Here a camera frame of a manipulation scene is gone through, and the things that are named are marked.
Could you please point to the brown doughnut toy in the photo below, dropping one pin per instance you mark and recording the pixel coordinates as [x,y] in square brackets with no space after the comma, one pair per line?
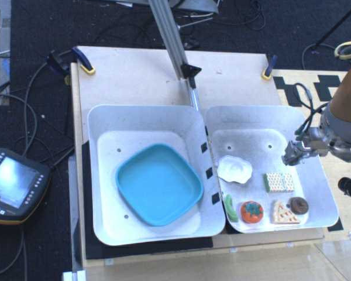
[299,205]

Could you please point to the yellow pizza slice toy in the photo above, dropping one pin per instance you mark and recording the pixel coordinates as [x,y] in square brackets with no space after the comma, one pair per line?
[283,215]

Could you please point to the white fried egg toy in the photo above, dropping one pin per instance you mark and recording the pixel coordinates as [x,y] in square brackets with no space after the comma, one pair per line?
[234,170]

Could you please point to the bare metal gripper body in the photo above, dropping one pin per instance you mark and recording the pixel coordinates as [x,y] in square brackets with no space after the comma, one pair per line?
[324,143]

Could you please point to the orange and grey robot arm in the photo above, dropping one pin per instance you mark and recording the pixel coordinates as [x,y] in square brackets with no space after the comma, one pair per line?
[343,98]

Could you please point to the pale wood board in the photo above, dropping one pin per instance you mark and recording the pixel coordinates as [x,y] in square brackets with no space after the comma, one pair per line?
[140,80]

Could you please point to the green patterned biscuit packet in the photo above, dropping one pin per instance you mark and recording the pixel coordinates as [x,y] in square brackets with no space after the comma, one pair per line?
[280,182]

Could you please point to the black cylinder on white bracket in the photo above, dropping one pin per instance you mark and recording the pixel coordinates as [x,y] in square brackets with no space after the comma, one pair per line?
[347,186]

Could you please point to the white plastic tray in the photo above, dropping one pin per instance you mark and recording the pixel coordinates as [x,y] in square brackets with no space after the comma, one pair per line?
[251,127]
[152,121]

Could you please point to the thin black and white rod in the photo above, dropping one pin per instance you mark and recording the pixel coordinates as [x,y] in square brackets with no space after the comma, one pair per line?
[194,99]

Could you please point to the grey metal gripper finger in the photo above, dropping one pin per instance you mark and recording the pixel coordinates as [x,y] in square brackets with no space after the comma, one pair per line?
[297,157]
[287,157]

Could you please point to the blue plate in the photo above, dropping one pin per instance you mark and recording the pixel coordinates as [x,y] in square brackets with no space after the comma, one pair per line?
[159,184]

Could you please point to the red tomato toy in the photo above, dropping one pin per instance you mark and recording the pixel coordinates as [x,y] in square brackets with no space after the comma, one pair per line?
[251,213]

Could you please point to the green avocado slice toy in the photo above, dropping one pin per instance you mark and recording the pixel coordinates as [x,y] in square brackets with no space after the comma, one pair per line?
[231,211]

